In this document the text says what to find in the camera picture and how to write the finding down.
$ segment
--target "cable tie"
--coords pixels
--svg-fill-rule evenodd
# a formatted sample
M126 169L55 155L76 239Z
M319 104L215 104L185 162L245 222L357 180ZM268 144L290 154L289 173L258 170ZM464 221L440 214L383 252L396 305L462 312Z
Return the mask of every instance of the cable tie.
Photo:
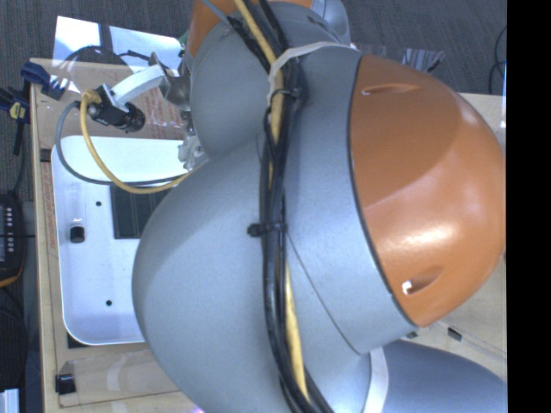
M276 73L290 60L294 59L296 57L301 57L302 55L307 55L308 53L312 53L314 51L317 51L318 49L321 49L322 47L328 47L328 46L340 46L340 47L348 47L344 44L337 43L335 41L318 41L316 43L310 43L304 46L298 46L298 47L290 47L287 49L284 53L282 53L277 59L271 64L269 68L269 74L268 74L268 82L269 82L269 93L268 93L268 105L271 104L272 96L274 95L274 91L276 89Z
M251 237L261 237L263 234L272 231L286 231L287 224L285 222L269 222L267 224L251 224L247 228L247 234Z

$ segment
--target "black clamp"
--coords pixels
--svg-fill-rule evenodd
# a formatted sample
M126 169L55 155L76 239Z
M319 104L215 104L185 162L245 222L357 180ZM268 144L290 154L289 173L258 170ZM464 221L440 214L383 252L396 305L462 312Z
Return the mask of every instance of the black clamp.
M269 222L267 224L251 224L247 228L247 234L251 237L261 237L263 234L272 231L285 232L287 224L284 222Z
M23 78L22 90L16 90L13 87L8 87L8 90L0 89L0 110L8 112L9 117L17 123L14 144L14 155L16 156L19 156L21 151L23 126L30 123L29 98L31 83L41 84L41 92L56 101L65 92L65 88L62 88L59 83L50 83L50 74L36 63L30 61L25 63L21 69L21 76Z

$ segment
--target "table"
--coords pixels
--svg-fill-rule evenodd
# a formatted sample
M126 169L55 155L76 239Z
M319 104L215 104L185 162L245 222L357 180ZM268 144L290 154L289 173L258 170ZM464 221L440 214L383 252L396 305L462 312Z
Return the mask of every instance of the table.
M52 72L52 60L34 59ZM76 63L71 79L79 89L115 85L129 75L123 66ZM463 95L495 131L501 118L501 96ZM182 394L155 361L144 343L100 347L69 347L61 313L61 287L49 152L61 111L79 99L68 91L56 102L31 88L34 206L36 220L40 351L44 411L191 413L194 404ZM129 138L178 139L179 113L155 90L135 104L148 125ZM116 135L113 127L90 124L92 135ZM77 121L68 121L65 135L79 134ZM456 341L448 329L467 340ZM422 330L412 341L450 350L471 358L506 379L505 262L500 262L486 285L440 324ZM60 383L56 391L56 377ZM71 390L74 383L76 390Z

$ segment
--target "white strap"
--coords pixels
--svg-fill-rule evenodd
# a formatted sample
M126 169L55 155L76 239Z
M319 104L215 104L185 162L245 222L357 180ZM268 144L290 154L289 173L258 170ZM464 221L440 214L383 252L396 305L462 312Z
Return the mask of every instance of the white strap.
M371 379L362 413L381 413L388 394L388 366L385 352L376 348L369 353Z
M271 67L269 68L268 105L270 105L272 95L274 94L274 90L276 89L277 71L279 71L290 59L300 57L302 55L306 55L310 52L317 51L322 47L328 47L328 46L341 46L341 47L350 48L349 46L343 45L341 43L336 43L334 41L318 41L317 43L310 43L304 46L290 47L284 53L282 53L279 57L277 57L277 59L272 63Z

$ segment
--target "yellow cable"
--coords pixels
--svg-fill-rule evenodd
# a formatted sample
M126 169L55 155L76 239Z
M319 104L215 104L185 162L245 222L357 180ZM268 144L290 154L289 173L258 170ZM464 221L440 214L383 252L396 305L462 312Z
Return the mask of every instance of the yellow cable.
M85 90L85 92L82 95L82 101L80 103L80 128L82 130L82 134L84 137L84 141L86 142L86 146L88 147L88 150L90 151L90 154L94 158L94 160L97 163L97 166L102 170L102 172L113 182L117 187L122 188L123 190L127 191L128 193L134 193L134 194L151 194L151 193L158 193L159 191L164 191L168 188L172 188L176 186L178 183L183 181L186 177L188 177L189 173L186 173L184 175L181 175L177 179L175 179L172 182L165 183L164 185L160 185L158 187L147 187L147 188L136 188L131 185L128 185L121 181L117 176L115 176L105 165L105 163L102 161L100 156L97 154L96 148L94 144L92 143L92 139L90 137L90 133L88 131L88 126L86 124L86 113L88 110L88 105L90 102L102 102L102 98L97 94L95 90L88 89Z
M239 12L245 19L245 22L249 26L249 29L252 33L252 35L255 37L255 40L257 40L258 45L260 46L261 50L264 53L264 56L268 60L270 64L272 64L274 61L276 61L276 55L272 51L271 47L269 46L268 41L264 37L262 31L258 27L257 23L255 22L254 18L251 15L251 12L247 9L245 3L243 0L233 0L236 7L238 8ZM283 72L279 70L275 74L275 89L281 89L283 87ZM281 123L282 123L282 105L283 105L283 95L282 94L276 94L272 100L271 107L270 107L270 128L272 132L272 136L274 138L274 142L277 143L279 139L279 134L281 131ZM271 185L272 180L272 167L270 165L269 167L269 184ZM300 344L300 332L299 332L299 325L296 317L296 312L294 309L294 298L293 298L293 288L291 287L289 272L287 271L285 276L285 284L286 284L286 327L287 327L287 341L289 346L289 352L290 352L290 358L291 358L291 366L293 368L293 376L302 391L303 395L306 399L309 399L308 397L308 390L306 388L306 376L304 373L304 361L302 357L302 347Z

